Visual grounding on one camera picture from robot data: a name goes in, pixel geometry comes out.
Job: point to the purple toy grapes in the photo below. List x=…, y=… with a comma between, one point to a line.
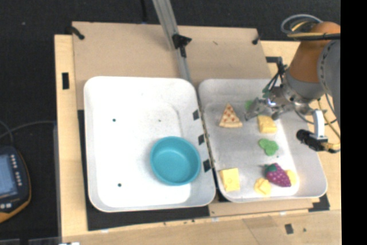
x=278, y=176

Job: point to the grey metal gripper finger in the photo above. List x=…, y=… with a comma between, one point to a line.
x=277, y=114
x=251, y=112

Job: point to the green toy leaf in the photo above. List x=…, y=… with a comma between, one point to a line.
x=269, y=147

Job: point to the black cylinder on white bracket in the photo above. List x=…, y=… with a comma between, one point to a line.
x=311, y=139

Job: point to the brown cardboard board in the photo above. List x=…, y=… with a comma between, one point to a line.
x=129, y=51

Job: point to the yellow cheese block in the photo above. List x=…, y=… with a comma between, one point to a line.
x=266, y=124
x=262, y=187
x=230, y=179
x=292, y=176

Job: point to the teal bowl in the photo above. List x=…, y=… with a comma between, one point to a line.
x=175, y=162

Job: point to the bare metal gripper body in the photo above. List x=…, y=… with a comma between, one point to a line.
x=282, y=101

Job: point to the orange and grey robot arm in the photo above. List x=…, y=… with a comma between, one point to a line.
x=308, y=63

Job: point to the toy pizza slice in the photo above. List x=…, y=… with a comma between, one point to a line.
x=229, y=119

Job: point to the white plastic tray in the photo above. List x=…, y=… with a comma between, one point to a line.
x=129, y=137
x=243, y=149

